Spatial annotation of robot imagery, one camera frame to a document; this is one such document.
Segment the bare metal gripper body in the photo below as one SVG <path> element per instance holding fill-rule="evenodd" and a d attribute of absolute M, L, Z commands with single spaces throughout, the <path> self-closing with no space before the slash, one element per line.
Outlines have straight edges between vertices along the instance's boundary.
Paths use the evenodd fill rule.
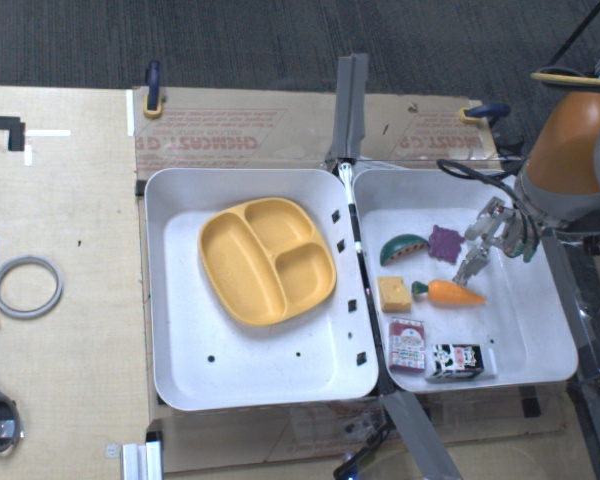
<path fill-rule="evenodd" d="M 539 245 L 539 231 L 535 221 L 517 208 L 497 207 L 493 213 L 494 231 L 491 245 L 509 258 L 521 257 L 530 262 Z"/>

